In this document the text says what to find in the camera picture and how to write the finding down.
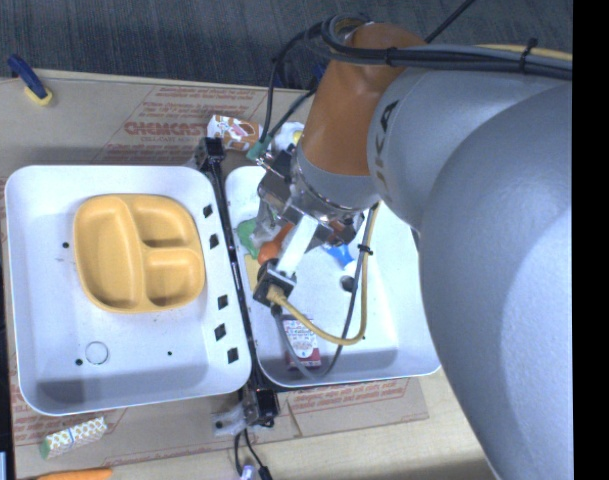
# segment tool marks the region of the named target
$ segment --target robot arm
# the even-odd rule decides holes
[[[378,199],[418,232],[438,355],[504,480],[573,476],[571,99],[553,77],[332,61],[282,192],[259,189],[278,219],[313,219],[311,246],[350,241]]]

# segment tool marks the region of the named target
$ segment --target yellow plate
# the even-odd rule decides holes
[[[204,288],[199,234],[174,199],[111,194],[85,201],[73,224],[77,271],[97,306],[142,313],[188,304]]]

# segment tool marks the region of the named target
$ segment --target black cable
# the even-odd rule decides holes
[[[348,330],[349,330],[349,327],[351,326],[351,320],[353,319],[353,310],[355,309],[355,300],[357,298],[357,290],[358,290],[358,286],[359,286],[360,275],[362,273],[362,264],[364,261],[364,255],[369,252],[369,249],[366,246],[366,240],[369,235],[370,229],[373,226],[373,222],[374,222],[373,216],[374,216],[376,207],[377,207],[377,205],[375,205],[371,209],[369,209],[369,213],[366,218],[366,225],[365,225],[365,229],[364,229],[362,243],[359,245],[360,253],[357,257],[357,263],[355,265],[355,278],[353,280],[353,286],[351,288],[351,300],[349,302],[348,311],[346,314],[346,320],[344,321],[344,329],[342,329],[342,339],[345,339],[346,336],[348,335]],[[339,359],[340,354],[342,353],[343,345],[337,346],[337,348],[335,349],[335,354],[333,355],[333,359],[331,360],[331,363],[328,365],[328,367],[324,371],[313,372],[313,371],[309,370],[308,368],[306,368],[306,366],[304,366],[297,358],[297,353],[293,349],[293,345],[291,345],[291,342],[288,339],[288,336],[286,335],[286,331],[284,330],[284,325],[283,325],[284,319],[282,318],[282,308],[280,306],[274,304],[271,307],[271,315],[275,319],[275,323],[277,325],[277,331],[280,335],[280,338],[282,339],[282,342],[284,343],[284,346],[286,347],[287,352],[290,354],[291,358],[293,359],[293,364],[300,371],[300,373],[302,375],[304,375],[305,377],[312,379],[312,380],[317,380],[322,377],[326,377],[326,375],[328,375],[331,372],[331,370],[335,367],[335,364],[337,363],[337,360]]]
[[[360,16],[338,15],[313,25],[304,33],[305,45],[331,60],[365,65],[417,67],[439,70],[495,71],[533,74],[570,80],[571,63],[559,59],[529,56],[527,61],[519,53],[483,47],[442,45],[417,46],[404,49],[355,48],[344,44],[344,31],[366,21]],[[320,37],[325,48],[314,43]]]
[[[297,98],[293,104],[288,108],[288,110],[284,113],[284,115],[280,118],[280,120],[275,124],[275,126],[273,126],[273,128],[271,128],[271,131],[268,133],[268,137],[269,138],[273,138],[277,132],[280,130],[280,128],[282,126],[284,126],[284,123],[286,123],[286,121],[288,121],[288,118],[291,117],[295,111],[300,108],[300,106],[302,105],[302,103],[304,103],[304,101],[308,98],[310,98],[311,96],[313,96],[313,94],[315,94],[315,91],[317,91],[317,83],[311,83],[311,87],[309,88],[309,90],[302,94],[299,98]]]
[[[299,41],[304,38],[305,34],[306,31],[296,34],[288,43],[286,43],[286,45],[284,45],[284,47],[282,47],[282,49],[277,54],[277,57],[273,59],[273,68],[271,69],[271,76],[268,82],[268,95],[266,97],[266,115],[264,117],[264,129],[262,130],[262,134],[258,139],[258,142],[260,142],[261,144],[264,144],[264,142],[266,141],[266,137],[268,135],[268,131],[271,125],[271,114],[273,111],[273,92],[275,91],[275,78],[277,72],[280,69],[282,62],[284,62],[284,58],[286,57],[286,55]]]
[[[233,450],[235,453],[235,470],[239,476],[242,476],[242,465],[240,464],[239,457],[239,449],[240,449],[240,437],[242,437],[242,433],[235,435],[235,439],[233,440]]]
[[[251,452],[251,455],[253,455],[253,457],[255,458],[255,460],[257,461],[257,463],[259,464],[259,466],[261,468],[264,467],[264,464],[262,464],[262,461],[260,460],[260,458],[257,456],[257,453],[255,453],[255,450],[253,450],[253,447],[251,446],[251,440],[248,438],[248,428],[244,429],[244,440],[246,441],[246,446],[248,446],[249,451]]]
[[[465,0],[462,5],[460,5],[448,18],[446,18],[439,27],[437,27],[433,32],[431,32],[428,36],[424,38],[424,41],[427,43],[431,43],[433,39],[439,36],[446,28],[453,23],[457,18],[459,18],[460,14],[462,14],[466,9],[468,9],[475,0]]]
[[[234,454],[235,454],[235,469],[237,470],[237,474],[241,477],[242,473],[244,472],[244,469],[242,468],[242,464],[240,463],[240,457],[239,457],[240,438],[242,437],[242,434],[244,434],[244,440],[246,441],[246,446],[248,446],[248,449],[251,452],[251,455],[253,455],[253,458],[255,459],[255,461],[257,462],[257,464],[259,466],[257,472],[258,472],[260,478],[262,480],[272,480],[273,477],[271,476],[271,473],[270,473],[268,467],[266,467],[262,463],[262,461],[258,457],[257,453],[255,453],[255,450],[253,450],[253,447],[251,446],[251,440],[248,437],[248,428],[245,428],[244,430],[239,432],[235,436],[235,439],[233,441],[233,448],[234,448]]]

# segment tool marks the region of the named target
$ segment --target yellow wire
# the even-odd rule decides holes
[[[370,245],[371,243],[373,229],[375,228],[375,218],[377,217],[378,210],[379,205],[375,208],[373,212],[373,220],[371,222],[370,229],[368,230],[368,233],[366,235],[366,246]],[[282,288],[280,288],[279,286],[271,285],[268,289],[268,294],[266,295],[266,298],[273,304],[277,304],[278,306],[286,308],[289,313],[291,313],[302,325],[304,325],[309,331],[317,334],[320,338],[330,341],[331,343],[335,343],[336,345],[355,345],[364,337],[364,334],[366,333],[366,300],[368,298],[368,257],[369,254],[365,254],[364,260],[362,262],[362,312],[360,317],[360,328],[357,331],[357,334],[352,338],[342,338],[340,336],[334,336],[320,329],[308,318],[306,318],[302,313],[300,313],[300,311],[288,301],[288,299],[284,295],[284,290],[282,290]]]

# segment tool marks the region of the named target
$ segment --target metal bracket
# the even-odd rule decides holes
[[[295,225],[303,215],[317,221],[309,249],[322,243],[348,244],[355,238],[364,220],[362,211],[336,207],[312,192],[300,172],[297,155],[282,151],[274,159],[267,157],[261,165],[266,173],[257,187],[257,193],[278,218]]]
[[[253,299],[269,307],[271,306],[271,302],[266,296],[268,295],[268,289],[272,284],[282,288],[282,290],[284,290],[284,295],[288,297],[297,283],[295,274],[288,277],[284,272],[279,272],[276,268],[276,263],[277,259],[271,259],[260,267],[257,276],[257,286],[253,292]]]
[[[251,425],[270,426],[280,412],[277,394],[272,389],[242,390],[242,400],[231,410],[211,415],[213,435],[235,436]]]

